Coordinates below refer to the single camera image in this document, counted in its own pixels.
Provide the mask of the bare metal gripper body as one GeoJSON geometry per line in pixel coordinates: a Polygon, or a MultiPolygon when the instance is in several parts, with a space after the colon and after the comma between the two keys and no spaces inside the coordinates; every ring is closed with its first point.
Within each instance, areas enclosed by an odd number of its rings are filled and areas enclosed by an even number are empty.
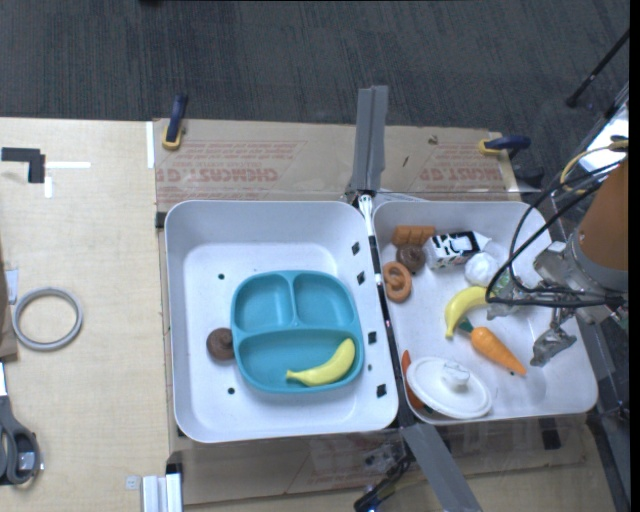
{"type": "Polygon", "coordinates": [[[562,324],[575,314],[584,292],[568,244],[552,242],[534,259],[534,270],[540,277],[541,291],[537,296],[553,303],[550,329],[561,330],[562,324]]]}

